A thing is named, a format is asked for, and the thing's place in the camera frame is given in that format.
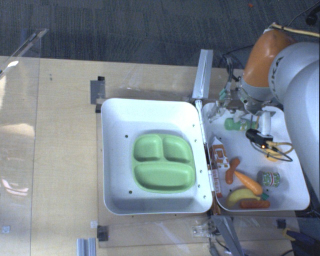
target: green plate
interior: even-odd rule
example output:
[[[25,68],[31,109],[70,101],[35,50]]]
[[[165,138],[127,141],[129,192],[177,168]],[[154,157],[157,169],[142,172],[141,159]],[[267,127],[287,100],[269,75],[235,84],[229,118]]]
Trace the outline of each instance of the green plate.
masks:
[[[196,180],[195,161],[188,142],[179,136],[152,133],[139,136],[132,150],[136,184],[155,193],[178,193]]]

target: gray carpet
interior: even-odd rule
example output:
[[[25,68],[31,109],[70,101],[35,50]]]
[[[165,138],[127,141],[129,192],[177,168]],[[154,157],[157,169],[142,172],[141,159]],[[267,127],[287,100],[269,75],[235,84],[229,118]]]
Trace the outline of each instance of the gray carpet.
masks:
[[[44,58],[196,66],[200,49],[213,49],[217,67],[222,54],[254,44],[272,22],[286,25],[316,2],[1,0],[0,55],[12,54],[30,31],[47,28]],[[314,27],[306,24],[307,13],[291,26],[319,32],[319,20]],[[231,53],[236,67],[245,65],[250,50]]]

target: wooden table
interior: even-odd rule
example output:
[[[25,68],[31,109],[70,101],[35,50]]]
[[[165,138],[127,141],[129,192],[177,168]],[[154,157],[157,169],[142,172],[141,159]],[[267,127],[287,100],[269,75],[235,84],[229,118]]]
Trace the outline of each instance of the wooden table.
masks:
[[[192,92],[196,72],[196,67],[187,66],[40,60],[30,240],[32,256],[73,256],[78,238],[97,235],[97,114],[95,105],[90,104],[90,80],[103,76],[107,87],[187,95]],[[217,97],[227,76],[225,69],[212,69],[212,97]],[[291,249],[287,239],[244,240],[241,245],[260,256],[280,255]],[[108,256],[210,255],[207,243],[98,247],[97,244],[97,255]],[[219,245],[217,248],[223,255],[224,249]],[[8,245],[6,252],[1,254],[20,254],[16,245]]]

